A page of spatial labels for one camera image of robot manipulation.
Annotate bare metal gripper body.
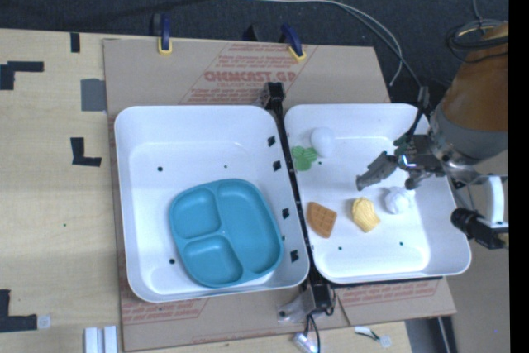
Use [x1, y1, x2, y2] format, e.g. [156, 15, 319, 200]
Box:
[397, 133, 477, 180]

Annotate white garlic bulb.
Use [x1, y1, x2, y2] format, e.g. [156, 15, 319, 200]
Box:
[384, 185, 415, 215]

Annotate yellow shell-shaped cake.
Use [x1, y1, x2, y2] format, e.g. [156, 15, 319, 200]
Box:
[350, 196, 382, 234]

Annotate white egg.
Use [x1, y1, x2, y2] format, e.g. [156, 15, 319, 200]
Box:
[310, 126, 336, 159]

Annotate brown waffle biscuit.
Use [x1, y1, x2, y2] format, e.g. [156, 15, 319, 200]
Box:
[306, 201, 338, 240]

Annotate green toy vegetable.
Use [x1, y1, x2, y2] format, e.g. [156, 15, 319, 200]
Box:
[289, 145, 319, 172]

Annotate white plastic tray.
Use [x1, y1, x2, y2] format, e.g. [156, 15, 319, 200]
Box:
[284, 103, 473, 286]
[113, 104, 312, 304]

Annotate thin black rod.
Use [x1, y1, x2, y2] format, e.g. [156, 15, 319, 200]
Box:
[272, 105, 328, 297]

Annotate blue divided plate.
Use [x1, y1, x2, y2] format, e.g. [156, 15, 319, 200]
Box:
[168, 178, 285, 289]

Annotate brown cardboard board red print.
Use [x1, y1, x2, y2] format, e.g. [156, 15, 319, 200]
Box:
[102, 37, 458, 353]

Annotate black cylinder on white bracket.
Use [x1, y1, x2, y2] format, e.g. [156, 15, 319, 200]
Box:
[450, 173, 510, 251]

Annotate black block with thin wires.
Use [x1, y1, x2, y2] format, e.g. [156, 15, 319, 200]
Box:
[261, 81, 288, 111]
[308, 279, 336, 316]

